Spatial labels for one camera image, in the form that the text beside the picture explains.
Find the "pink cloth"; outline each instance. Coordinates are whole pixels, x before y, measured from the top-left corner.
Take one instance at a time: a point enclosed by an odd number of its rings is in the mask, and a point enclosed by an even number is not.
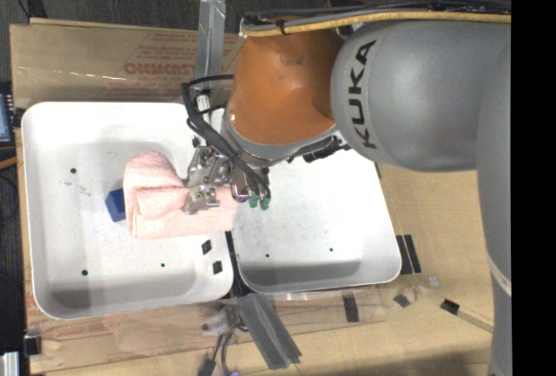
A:
[[[123,197],[129,233],[137,239],[229,231],[234,225],[237,202],[229,189],[218,187],[218,208],[185,214],[189,190],[172,163],[158,152],[134,156],[123,174]]]

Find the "hole in tray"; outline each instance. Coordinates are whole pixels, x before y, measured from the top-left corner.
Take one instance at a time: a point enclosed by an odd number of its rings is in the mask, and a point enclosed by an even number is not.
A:
[[[212,264],[212,273],[213,274],[218,274],[222,272],[222,262],[221,261],[216,261],[215,263]]]
[[[202,254],[205,255],[208,251],[210,251],[212,249],[212,244],[210,243],[210,240],[205,241],[202,245]]]

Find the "blue cube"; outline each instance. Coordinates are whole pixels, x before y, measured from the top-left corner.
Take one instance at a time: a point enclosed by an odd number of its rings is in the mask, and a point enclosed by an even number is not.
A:
[[[120,188],[110,191],[104,202],[106,203],[106,208],[108,208],[112,221],[125,220],[123,189]]]

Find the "folded pink towel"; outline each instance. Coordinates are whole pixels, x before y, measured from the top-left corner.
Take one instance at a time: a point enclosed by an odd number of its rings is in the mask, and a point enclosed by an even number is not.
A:
[[[183,212],[189,190],[183,186],[172,163],[158,152],[134,156],[123,174],[123,197],[129,233],[138,239],[161,239],[182,235],[229,231],[237,202],[229,189],[218,187],[218,208]]]

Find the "white tray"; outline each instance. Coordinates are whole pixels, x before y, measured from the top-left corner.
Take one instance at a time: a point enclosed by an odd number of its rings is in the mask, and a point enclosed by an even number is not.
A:
[[[46,314],[74,319],[191,304],[231,288],[224,233],[138,240],[104,203],[122,186],[127,161],[146,150],[187,175],[194,134],[186,119],[173,103],[43,102],[25,112],[33,289]],[[212,249],[203,254],[207,240]],[[217,261],[222,271],[214,274]]]
[[[383,283],[401,257],[374,164],[353,150],[270,170],[266,211],[239,207],[238,267],[258,293],[280,294]]]

